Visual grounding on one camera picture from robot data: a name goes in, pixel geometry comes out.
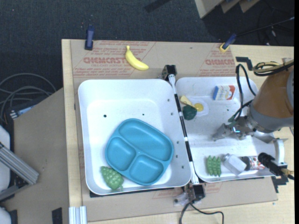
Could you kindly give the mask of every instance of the yellow banana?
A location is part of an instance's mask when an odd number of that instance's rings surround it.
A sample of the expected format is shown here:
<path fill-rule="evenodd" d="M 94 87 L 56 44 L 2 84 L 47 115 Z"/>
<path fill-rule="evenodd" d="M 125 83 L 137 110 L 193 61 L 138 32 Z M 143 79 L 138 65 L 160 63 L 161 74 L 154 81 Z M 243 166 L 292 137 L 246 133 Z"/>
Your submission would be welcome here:
<path fill-rule="evenodd" d="M 130 46 L 127 46 L 127 51 L 126 51 L 126 60 L 129 62 L 131 66 L 133 66 L 135 69 L 138 70 L 147 70 L 149 66 L 141 61 L 139 61 L 134 54 L 130 50 Z"/>

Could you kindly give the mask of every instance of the white plastic object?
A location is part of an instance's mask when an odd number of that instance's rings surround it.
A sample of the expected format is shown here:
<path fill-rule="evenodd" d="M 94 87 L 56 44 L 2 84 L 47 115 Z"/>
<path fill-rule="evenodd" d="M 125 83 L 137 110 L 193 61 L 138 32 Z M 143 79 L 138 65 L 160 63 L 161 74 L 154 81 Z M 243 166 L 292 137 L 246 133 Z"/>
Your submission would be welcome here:
<path fill-rule="evenodd" d="M 233 154 L 224 155 L 222 161 L 223 165 L 235 175 L 239 175 L 246 168 L 246 163 Z"/>
<path fill-rule="evenodd" d="M 0 126 L 0 142 L 10 149 L 10 137 L 9 133 Z M 10 181 L 10 169 L 0 162 L 0 192 L 7 189 Z"/>
<path fill-rule="evenodd" d="M 11 224 L 11 217 L 9 213 L 1 207 L 0 207 L 0 222 L 1 224 Z"/>

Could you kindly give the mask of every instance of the white tray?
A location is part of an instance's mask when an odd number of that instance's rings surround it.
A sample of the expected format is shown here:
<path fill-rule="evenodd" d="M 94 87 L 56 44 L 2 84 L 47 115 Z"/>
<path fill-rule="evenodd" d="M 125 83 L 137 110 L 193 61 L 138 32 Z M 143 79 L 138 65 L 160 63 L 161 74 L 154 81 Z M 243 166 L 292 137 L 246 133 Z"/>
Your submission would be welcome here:
<path fill-rule="evenodd" d="M 191 178 L 178 110 L 169 83 L 160 79 L 87 80 L 78 89 L 82 123 L 85 175 L 90 191 L 98 195 L 164 189 L 186 185 Z M 108 166 L 105 147 L 117 126 L 140 119 L 167 135 L 174 145 L 170 165 L 159 181 L 138 185 L 124 178 L 123 191 L 112 191 L 100 173 Z"/>
<path fill-rule="evenodd" d="M 246 78 L 241 77 L 240 82 L 244 93 L 244 104 L 253 99 Z M 256 85 L 250 81 L 252 89 L 257 93 Z M 213 100 L 213 92 L 217 85 L 234 85 L 236 93 L 232 100 Z M 209 155 L 222 156 L 230 153 L 236 156 L 258 156 L 266 152 L 275 157 L 273 143 L 267 144 L 259 139 L 247 136 L 238 140 L 235 136 L 226 137 L 217 141 L 212 140 L 212 135 L 222 123 L 228 124 L 228 119 L 240 108 L 240 96 L 235 77 L 184 77 L 177 81 L 178 96 L 185 95 L 190 100 L 203 100 L 209 109 L 207 115 L 195 116 L 192 120 L 185 120 L 190 149 L 197 176 L 206 182 L 220 182 L 245 178 L 257 178 L 273 175 L 267 168 L 264 170 L 244 171 L 236 176 L 221 165 L 220 177 L 209 175 L 206 169 L 206 159 Z"/>

